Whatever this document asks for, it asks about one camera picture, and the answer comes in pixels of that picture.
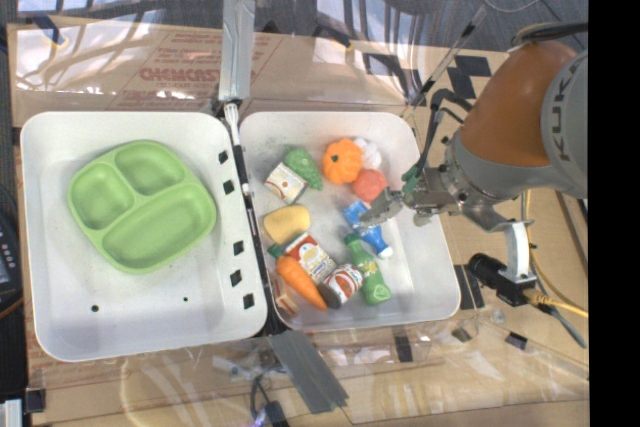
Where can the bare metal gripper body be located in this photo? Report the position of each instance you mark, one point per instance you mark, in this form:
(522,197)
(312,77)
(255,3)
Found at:
(434,196)

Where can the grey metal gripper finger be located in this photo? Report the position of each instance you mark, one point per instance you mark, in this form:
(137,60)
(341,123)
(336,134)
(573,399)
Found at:
(371,214)
(389,199)

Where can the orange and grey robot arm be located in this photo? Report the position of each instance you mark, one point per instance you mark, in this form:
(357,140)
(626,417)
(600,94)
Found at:
(505,105)

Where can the red toy tomato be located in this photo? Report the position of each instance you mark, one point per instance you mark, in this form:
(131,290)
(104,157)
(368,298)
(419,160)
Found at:
(369,185)

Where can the blue and white bottle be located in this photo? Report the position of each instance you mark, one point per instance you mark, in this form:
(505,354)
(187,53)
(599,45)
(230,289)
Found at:
(377,240)

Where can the white toy garlic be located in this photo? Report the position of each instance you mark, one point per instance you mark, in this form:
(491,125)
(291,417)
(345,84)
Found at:
(371,154)

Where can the green bottle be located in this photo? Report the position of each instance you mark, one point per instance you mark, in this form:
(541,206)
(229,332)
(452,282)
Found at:
(371,272)

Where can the orange toy pumpkin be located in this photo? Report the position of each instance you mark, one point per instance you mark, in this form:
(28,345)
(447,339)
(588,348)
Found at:
(341,161)

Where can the red and white carton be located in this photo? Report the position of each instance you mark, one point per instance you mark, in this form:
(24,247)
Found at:
(312,257)

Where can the red and white can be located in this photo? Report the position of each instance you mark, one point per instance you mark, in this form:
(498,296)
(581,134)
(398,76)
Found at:
(344,284)

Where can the white plastic tray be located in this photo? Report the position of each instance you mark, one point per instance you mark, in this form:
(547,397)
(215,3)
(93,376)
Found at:
(430,275)
(150,315)

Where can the green toy grapes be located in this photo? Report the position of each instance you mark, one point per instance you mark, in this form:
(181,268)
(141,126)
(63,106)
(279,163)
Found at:
(304,165)

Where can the yellow toy potato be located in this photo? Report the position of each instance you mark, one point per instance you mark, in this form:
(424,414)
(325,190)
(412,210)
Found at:
(286,224)

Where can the white carton with orange print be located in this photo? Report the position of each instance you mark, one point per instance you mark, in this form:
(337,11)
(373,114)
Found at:
(284,182)

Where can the orange toy carrot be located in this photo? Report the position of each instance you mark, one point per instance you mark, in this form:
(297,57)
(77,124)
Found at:
(299,280)

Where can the brown cardboard board, red print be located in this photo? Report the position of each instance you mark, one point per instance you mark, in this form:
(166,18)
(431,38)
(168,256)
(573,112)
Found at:
(320,60)

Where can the green divided plate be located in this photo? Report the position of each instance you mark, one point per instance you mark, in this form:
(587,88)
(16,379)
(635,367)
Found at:
(150,225)

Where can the black cylinder on white bracket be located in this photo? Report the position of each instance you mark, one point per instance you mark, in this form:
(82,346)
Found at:
(516,260)

